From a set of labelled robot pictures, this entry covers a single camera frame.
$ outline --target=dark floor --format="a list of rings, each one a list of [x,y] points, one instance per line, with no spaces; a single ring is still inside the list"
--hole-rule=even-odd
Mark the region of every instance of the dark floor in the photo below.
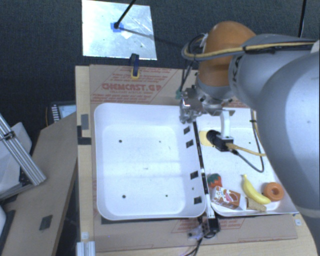
[[[110,1],[129,3],[130,0]],[[182,68],[182,46],[216,23],[243,23],[256,34],[297,36],[303,0],[138,0],[149,5],[157,61],[141,66]],[[308,0],[302,37],[318,39],[320,1]],[[82,56],[81,0],[0,1],[0,113],[10,125],[22,122],[33,141],[45,127],[46,107],[75,99],[75,66],[127,65],[126,59]],[[75,204],[58,255],[72,255]]]

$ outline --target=yellow banana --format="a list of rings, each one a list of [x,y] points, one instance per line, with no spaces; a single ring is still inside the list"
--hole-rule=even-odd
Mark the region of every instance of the yellow banana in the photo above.
[[[271,203],[271,200],[268,197],[255,190],[254,186],[252,186],[251,182],[247,179],[246,174],[243,175],[242,189],[248,198],[253,199],[261,205],[267,205]]]

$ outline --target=yellow disc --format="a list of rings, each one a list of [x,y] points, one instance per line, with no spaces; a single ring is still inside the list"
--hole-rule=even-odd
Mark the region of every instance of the yellow disc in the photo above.
[[[204,146],[208,146],[208,147],[212,147],[213,145],[211,144],[211,142],[207,139],[207,131],[201,130],[199,132],[199,139],[200,139],[200,143]]]

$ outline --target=donut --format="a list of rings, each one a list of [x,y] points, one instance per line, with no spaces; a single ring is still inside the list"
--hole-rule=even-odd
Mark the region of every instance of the donut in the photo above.
[[[263,195],[269,198],[272,202],[275,202],[281,200],[284,197],[285,192],[280,184],[270,182],[264,187]]]

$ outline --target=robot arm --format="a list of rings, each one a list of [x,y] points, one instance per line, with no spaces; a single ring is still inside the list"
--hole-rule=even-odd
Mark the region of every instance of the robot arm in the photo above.
[[[266,155],[320,253],[319,50],[311,53],[314,43],[219,23],[203,54],[182,50],[184,58],[203,62],[195,86],[181,92],[180,121],[220,115],[233,96],[255,110]]]

